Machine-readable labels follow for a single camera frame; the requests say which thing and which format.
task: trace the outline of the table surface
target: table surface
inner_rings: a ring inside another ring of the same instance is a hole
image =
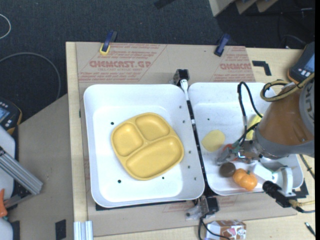
[[[276,79],[287,79],[287,69],[301,55],[302,50],[298,49],[270,49],[270,48],[247,48],[249,60],[265,61],[272,69],[272,76],[266,76],[263,68],[254,67],[253,73],[257,82],[271,82]],[[67,63],[67,81],[68,81],[68,102],[69,102],[69,121],[70,121],[70,145],[71,145],[71,163],[72,163],[72,184],[73,184],[73,212],[75,222],[84,222],[88,220],[87,198],[84,176],[84,161],[82,149],[82,129],[81,119],[79,118],[80,99],[78,88],[77,71],[77,52],[76,43],[66,43],[66,63]],[[315,160],[306,157],[308,164],[313,168]],[[309,195],[307,198],[300,199],[300,202],[315,200],[315,180],[306,170],[305,165],[299,158],[299,162],[305,177]],[[314,210],[315,205],[304,206],[305,210]],[[314,239],[314,236],[308,231],[305,222],[308,222],[314,229],[316,227],[315,213],[298,213],[294,216],[264,218],[257,220],[244,221],[247,227],[246,239],[248,240],[301,240]],[[95,237],[97,240],[196,240],[198,239],[197,226],[180,227],[174,229],[154,230],[147,232],[138,232],[130,234],[117,234],[109,236]]]

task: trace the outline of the orange object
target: orange object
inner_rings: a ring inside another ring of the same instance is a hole
[[[250,173],[249,170],[246,171],[242,168],[237,169],[234,172],[232,178],[240,187],[245,188],[249,191],[253,190],[258,184],[256,176]]]
[[[0,191],[0,218],[7,216],[8,214],[4,204],[4,196],[5,196],[5,189],[3,188]]]

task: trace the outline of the white tray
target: white tray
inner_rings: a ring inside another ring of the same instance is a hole
[[[205,183],[183,91],[172,84],[95,84],[84,92],[91,193],[106,208],[194,200]],[[111,133],[123,121],[152,112],[175,130],[182,161],[151,180],[132,178],[116,157]]]
[[[244,132],[243,115],[239,105],[237,87],[239,83],[232,82],[206,82],[194,83],[188,90],[190,102],[193,108],[195,124],[200,142],[201,154],[209,187],[218,195],[227,196],[248,191],[234,183],[232,177],[221,177],[219,166],[215,165],[215,159],[221,153],[226,144],[234,143]],[[269,106],[269,102],[260,98],[260,91],[263,83],[246,83],[251,91],[255,107],[260,113],[264,113]],[[248,117],[248,122],[256,115],[252,108],[247,90],[242,86],[243,105]],[[273,90],[269,90],[266,95],[273,96]],[[220,130],[225,135],[225,143],[220,149],[209,152],[201,144],[202,139],[212,130]],[[303,173],[296,154],[289,157],[277,159],[277,162],[291,167],[293,174],[293,188],[298,188],[303,183]],[[245,164],[235,162],[236,168],[253,170],[256,163]],[[262,184],[254,188],[252,192],[262,192]]]

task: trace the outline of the black device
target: black device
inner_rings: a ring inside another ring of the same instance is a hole
[[[297,62],[289,68],[288,78],[298,84],[315,72],[315,42],[307,44]]]
[[[21,110],[11,101],[0,97],[0,126],[12,135],[21,118]]]

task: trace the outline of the robotic hand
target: robotic hand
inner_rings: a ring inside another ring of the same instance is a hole
[[[217,165],[234,159],[251,163],[262,157],[276,160],[290,154],[315,157],[315,73],[295,85],[277,80],[267,83],[261,97],[271,102],[260,123],[254,126],[253,139],[236,141],[216,160]],[[283,85],[274,97],[265,97],[274,85]]]

